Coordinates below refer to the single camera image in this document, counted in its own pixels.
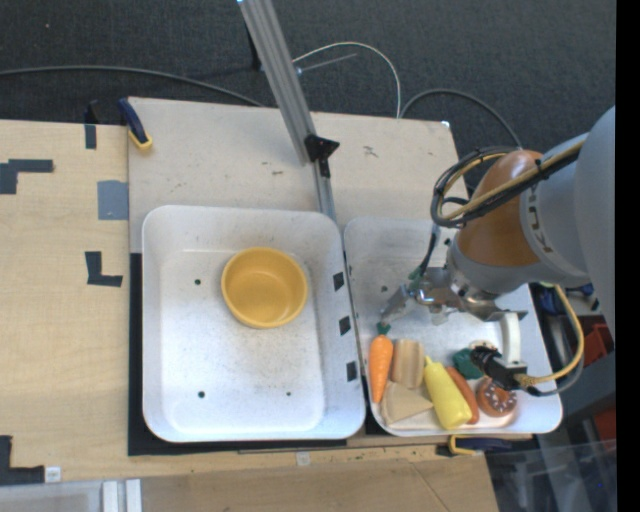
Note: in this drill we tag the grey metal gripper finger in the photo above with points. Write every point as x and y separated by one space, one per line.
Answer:
442 311
400 300

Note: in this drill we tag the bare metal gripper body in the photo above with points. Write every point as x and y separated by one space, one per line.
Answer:
445 287

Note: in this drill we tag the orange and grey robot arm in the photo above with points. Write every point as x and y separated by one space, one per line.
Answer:
505 225

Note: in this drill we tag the white plastic tray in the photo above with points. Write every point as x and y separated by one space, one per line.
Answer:
390 260
240 370

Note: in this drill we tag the green broccoli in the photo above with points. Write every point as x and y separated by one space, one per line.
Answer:
465 365

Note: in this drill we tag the tan bread roll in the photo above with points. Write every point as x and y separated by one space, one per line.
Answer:
407 362

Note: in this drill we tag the orange carrot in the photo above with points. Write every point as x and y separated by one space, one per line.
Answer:
380 362

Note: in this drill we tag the orange sausage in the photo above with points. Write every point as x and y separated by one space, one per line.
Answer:
466 391

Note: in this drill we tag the yellow mustard bottle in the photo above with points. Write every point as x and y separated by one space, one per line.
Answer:
445 397

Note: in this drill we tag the tan bread slice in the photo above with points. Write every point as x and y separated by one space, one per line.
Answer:
402 404

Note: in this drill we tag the brown doughnut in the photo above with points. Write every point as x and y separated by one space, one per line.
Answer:
492 402

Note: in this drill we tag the yellow bowl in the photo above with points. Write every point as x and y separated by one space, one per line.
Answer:
264 287

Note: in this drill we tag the pale wood board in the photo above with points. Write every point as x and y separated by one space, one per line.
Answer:
225 160

